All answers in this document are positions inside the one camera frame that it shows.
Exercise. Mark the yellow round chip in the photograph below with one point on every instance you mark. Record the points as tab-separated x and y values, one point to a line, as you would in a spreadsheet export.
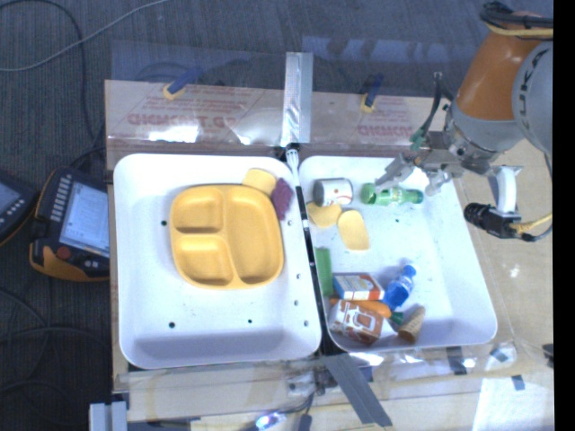
324	216

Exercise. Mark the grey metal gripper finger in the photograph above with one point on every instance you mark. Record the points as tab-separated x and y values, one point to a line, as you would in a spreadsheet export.
397	169
436	182

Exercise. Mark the orange and white carton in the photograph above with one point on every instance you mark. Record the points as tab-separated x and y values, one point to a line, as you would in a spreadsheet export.
355	323

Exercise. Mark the blue and orange carton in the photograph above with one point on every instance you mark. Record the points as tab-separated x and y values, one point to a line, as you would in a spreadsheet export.
357	286

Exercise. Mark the yellow bread slice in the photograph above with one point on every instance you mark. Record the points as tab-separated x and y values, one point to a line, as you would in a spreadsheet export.
353	231
258	180

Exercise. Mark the green rectangular block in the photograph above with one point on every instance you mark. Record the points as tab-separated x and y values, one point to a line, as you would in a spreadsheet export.
323	270

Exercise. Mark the blue plastic bottle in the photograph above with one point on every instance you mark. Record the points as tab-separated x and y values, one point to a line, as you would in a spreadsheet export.
400	287

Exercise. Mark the brown ice cream cone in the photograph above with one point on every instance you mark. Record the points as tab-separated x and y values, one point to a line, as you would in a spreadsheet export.
413	323

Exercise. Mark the purple grapes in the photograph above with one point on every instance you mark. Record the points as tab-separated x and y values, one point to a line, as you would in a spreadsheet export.
283	198

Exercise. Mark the black cylinder on white bracket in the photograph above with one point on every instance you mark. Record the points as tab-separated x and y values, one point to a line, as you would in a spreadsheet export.
498	204

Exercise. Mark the yellow divided plate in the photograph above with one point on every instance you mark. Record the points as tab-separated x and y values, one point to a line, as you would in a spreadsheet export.
224	236

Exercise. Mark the black and white thin rod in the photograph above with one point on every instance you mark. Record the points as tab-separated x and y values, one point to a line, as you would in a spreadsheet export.
302	213

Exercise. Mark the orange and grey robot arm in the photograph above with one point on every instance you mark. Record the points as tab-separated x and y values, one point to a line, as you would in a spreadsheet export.
498	88

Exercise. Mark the green plastic bottle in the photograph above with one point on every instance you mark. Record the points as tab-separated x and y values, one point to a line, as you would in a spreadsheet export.
395	195

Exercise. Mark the white and grey can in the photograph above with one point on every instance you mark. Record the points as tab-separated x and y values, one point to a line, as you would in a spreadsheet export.
334	191

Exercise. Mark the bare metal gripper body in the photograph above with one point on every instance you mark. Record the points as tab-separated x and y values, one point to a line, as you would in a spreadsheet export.
449	153

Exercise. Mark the brown cardboard board red print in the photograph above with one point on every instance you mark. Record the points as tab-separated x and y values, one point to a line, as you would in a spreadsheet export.
215	115

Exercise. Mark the white plastic tray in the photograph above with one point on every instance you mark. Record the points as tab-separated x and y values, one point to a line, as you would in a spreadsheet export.
148	285
440	258

